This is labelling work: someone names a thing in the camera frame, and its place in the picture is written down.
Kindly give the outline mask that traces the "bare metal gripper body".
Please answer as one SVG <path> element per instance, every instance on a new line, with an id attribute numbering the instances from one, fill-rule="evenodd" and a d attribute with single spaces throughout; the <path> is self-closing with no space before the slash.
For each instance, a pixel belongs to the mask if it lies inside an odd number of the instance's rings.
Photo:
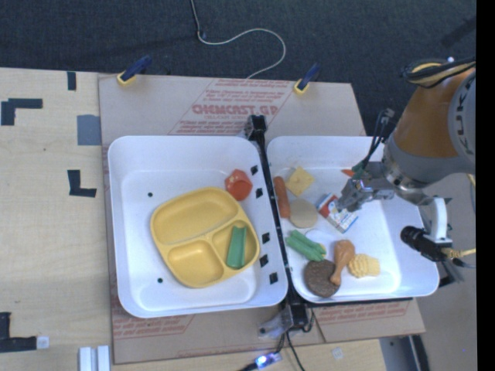
<path id="1" fill-rule="evenodd" d="M 392 165 L 369 162 L 359 179 L 359 190 L 376 194 L 376 200 L 389 200 L 398 196 L 414 205 L 430 202 L 430 196 L 424 192 L 425 187 L 425 183 L 406 176 L 394 162 Z"/>

